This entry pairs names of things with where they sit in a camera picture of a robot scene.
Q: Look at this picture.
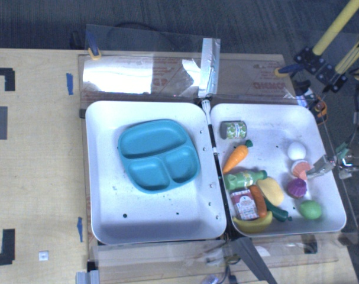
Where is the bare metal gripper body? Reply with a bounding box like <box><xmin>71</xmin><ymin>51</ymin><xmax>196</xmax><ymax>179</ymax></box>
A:
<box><xmin>332</xmin><ymin>154</ymin><xmax>359</xmax><ymax>179</ymax></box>

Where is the orange and white fruit slice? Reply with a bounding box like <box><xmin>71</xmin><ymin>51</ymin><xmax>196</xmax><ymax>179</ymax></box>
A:
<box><xmin>290</xmin><ymin>160</ymin><xmax>313</xmax><ymax>180</ymax></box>

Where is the white egg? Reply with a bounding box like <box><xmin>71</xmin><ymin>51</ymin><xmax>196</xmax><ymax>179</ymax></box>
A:
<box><xmin>287</xmin><ymin>141</ymin><xmax>307</xmax><ymax>161</ymax></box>

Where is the green lime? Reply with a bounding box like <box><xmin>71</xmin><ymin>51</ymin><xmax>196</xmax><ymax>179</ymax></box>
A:
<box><xmin>299</xmin><ymin>199</ymin><xmax>323</xmax><ymax>220</ymax></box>

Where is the yellow mango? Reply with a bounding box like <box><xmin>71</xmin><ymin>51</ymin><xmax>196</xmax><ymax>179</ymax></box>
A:
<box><xmin>256</xmin><ymin>177</ymin><xmax>285</xmax><ymax>207</ymax></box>

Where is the dark green cucumber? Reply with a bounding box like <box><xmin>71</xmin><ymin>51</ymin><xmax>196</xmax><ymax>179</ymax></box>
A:
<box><xmin>263</xmin><ymin>198</ymin><xmax>293</xmax><ymax>222</ymax></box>

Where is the orange sausage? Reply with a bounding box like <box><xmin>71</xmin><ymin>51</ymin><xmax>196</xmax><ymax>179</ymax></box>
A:
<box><xmin>249</xmin><ymin>184</ymin><xmax>268</xmax><ymax>218</ymax></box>

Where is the white plastic tray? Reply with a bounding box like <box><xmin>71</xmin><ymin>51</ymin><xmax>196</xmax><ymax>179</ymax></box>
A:
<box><xmin>210</xmin><ymin>102</ymin><xmax>347</xmax><ymax>238</ymax></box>
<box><xmin>85</xmin><ymin>100</ymin><xmax>227</xmax><ymax>246</ymax></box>

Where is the green bottle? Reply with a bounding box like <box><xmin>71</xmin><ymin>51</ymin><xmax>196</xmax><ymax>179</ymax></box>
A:
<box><xmin>223</xmin><ymin>169</ymin><xmax>268</xmax><ymax>191</ymax></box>

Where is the red and white carton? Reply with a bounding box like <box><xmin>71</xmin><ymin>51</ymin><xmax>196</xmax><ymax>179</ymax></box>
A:
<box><xmin>229</xmin><ymin>189</ymin><xmax>260</xmax><ymax>221</ymax></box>

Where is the orange carrot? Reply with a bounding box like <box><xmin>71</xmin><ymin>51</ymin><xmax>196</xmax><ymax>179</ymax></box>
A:
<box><xmin>222</xmin><ymin>139</ymin><xmax>254</xmax><ymax>176</ymax></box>

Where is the yellow banana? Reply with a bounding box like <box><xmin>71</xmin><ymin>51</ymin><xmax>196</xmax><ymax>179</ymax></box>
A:
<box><xmin>232</xmin><ymin>210</ymin><xmax>274</xmax><ymax>234</ymax></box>

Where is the green labelled can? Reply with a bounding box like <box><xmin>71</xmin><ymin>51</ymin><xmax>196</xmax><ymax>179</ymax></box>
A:
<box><xmin>219</xmin><ymin>120</ymin><xmax>247</xmax><ymax>140</ymax></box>

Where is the blue divided plate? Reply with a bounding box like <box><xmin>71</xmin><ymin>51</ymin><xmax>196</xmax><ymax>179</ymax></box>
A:
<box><xmin>117</xmin><ymin>118</ymin><xmax>201</xmax><ymax>195</ymax></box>

